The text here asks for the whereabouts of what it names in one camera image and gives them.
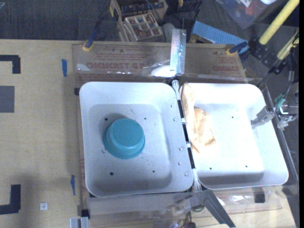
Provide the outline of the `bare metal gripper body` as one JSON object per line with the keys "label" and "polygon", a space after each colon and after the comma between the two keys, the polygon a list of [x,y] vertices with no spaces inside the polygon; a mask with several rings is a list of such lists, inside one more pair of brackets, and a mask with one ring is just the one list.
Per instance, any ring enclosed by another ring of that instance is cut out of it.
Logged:
{"label": "bare metal gripper body", "polygon": [[273,107],[274,112],[277,115],[298,115],[299,114],[299,106],[292,105],[282,105],[280,107]]}

